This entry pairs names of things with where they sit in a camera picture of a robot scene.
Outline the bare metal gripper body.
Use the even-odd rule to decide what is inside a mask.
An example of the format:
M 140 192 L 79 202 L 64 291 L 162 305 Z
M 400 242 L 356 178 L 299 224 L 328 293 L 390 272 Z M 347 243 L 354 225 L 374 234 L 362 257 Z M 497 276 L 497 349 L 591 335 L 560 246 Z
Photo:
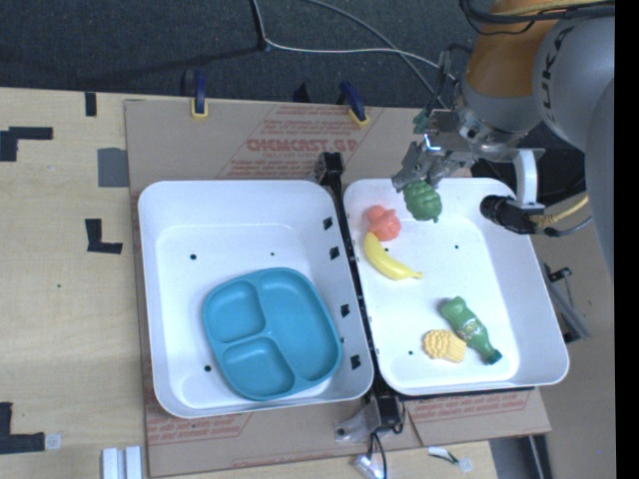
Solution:
M 522 139 L 521 132 L 494 127 L 467 109 L 422 110 L 414 118 L 414 132 L 425 135 L 427 146 L 423 147 L 428 152 L 459 161 L 508 162 L 510 151 Z

